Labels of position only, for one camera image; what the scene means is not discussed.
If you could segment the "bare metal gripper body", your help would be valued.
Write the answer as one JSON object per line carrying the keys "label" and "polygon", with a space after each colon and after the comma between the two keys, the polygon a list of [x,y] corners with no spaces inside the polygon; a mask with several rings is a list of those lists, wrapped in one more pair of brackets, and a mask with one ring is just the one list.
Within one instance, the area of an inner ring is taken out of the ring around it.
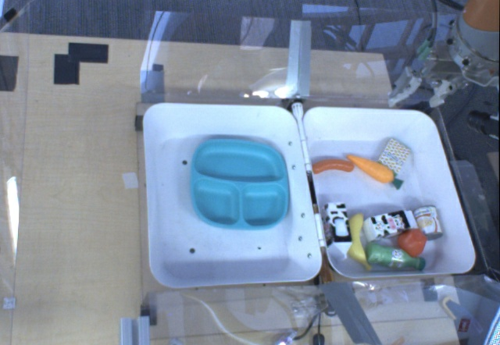
{"label": "bare metal gripper body", "polygon": [[436,91],[454,91],[464,84],[496,87],[499,81],[499,36],[449,35],[424,53],[423,67],[405,70],[405,88],[427,84]]}

